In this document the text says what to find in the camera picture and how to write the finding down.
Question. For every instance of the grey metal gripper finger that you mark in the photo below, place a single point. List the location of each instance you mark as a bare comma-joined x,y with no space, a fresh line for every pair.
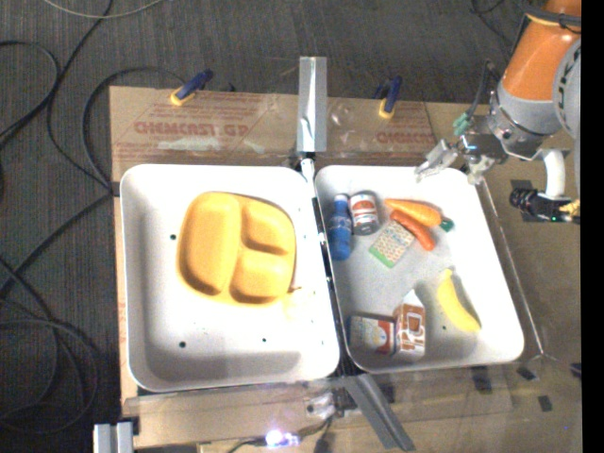
478,171
438,157

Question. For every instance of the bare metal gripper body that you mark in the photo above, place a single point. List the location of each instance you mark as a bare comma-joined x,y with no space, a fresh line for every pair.
486,145

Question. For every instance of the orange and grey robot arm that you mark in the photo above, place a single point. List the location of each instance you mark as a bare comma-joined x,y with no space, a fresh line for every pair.
533,64

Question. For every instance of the orange carrot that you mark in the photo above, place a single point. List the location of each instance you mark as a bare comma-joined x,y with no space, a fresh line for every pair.
415,209

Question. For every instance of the orange sausage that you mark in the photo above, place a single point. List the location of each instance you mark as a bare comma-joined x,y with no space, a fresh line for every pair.
415,229

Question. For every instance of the red and white can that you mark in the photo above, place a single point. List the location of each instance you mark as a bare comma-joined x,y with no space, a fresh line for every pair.
364,215

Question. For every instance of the green and white packet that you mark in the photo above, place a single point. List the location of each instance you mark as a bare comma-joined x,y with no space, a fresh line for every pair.
391,244

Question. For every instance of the blue bottle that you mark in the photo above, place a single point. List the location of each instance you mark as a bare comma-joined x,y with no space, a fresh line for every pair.
339,234

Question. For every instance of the yellow banana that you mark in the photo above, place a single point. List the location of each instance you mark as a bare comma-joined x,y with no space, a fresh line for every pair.
455,307

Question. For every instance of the white plastic tray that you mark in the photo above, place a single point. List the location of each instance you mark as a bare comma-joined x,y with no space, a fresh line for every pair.
226,347
377,286

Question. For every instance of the orange and white carton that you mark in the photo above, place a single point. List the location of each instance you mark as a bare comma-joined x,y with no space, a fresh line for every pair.
409,328

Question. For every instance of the white and orange box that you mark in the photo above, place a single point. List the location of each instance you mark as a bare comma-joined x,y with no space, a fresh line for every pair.
370,334

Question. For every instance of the brown cardboard board red print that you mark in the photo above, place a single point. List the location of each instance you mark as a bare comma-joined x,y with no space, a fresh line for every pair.
198,130

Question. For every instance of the orange divided plate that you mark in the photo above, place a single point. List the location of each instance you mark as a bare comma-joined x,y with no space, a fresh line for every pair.
212,243

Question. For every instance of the black cylinder on white bracket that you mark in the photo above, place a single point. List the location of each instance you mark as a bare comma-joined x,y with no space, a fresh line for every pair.
538,201

